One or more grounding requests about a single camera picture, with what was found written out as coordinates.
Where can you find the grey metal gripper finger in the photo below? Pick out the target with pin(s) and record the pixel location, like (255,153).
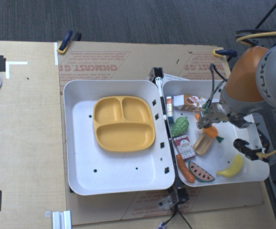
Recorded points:
(200,123)
(208,125)

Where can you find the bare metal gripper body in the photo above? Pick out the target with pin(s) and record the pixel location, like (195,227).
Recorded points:
(216,114)

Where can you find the orange carrot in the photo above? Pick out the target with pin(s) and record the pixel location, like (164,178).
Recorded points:
(211,132)

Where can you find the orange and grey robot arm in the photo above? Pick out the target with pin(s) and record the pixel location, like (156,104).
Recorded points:
(246,80)

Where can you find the green grapes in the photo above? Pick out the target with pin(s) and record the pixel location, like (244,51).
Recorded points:
(180,126)

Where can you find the tan hot dog bun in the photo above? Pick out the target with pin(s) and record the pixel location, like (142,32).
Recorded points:
(201,145)

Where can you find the brown and white carton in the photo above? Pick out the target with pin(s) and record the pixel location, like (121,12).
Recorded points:
(187,103)

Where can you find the red and white packet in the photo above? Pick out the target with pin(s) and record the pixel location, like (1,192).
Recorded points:
(184,148)

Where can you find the white and orange small carton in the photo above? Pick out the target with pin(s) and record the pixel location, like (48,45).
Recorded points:
(169,108)

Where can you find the white plastic tray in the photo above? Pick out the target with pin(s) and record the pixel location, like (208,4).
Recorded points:
(226,156)
(118,170)

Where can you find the thin black and white rod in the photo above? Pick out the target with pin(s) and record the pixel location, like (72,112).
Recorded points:
(162,104)

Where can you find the orange sausage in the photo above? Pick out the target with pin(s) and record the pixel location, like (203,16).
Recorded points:
(185,169)

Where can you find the red watermelon slice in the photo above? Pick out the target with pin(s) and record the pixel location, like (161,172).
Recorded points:
(199,173)

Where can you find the yellow banana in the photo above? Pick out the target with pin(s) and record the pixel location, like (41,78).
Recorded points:
(234,168)

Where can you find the white paper sheet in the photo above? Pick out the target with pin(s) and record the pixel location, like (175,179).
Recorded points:
(176,77)

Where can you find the yellow divided plate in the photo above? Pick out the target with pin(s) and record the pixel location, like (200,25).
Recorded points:
(123,135)

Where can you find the brown cardboard board red print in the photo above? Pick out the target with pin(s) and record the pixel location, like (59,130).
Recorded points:
(133,61)

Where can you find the black cylinder on white bracket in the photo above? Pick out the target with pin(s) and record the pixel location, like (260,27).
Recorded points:
(245,148)

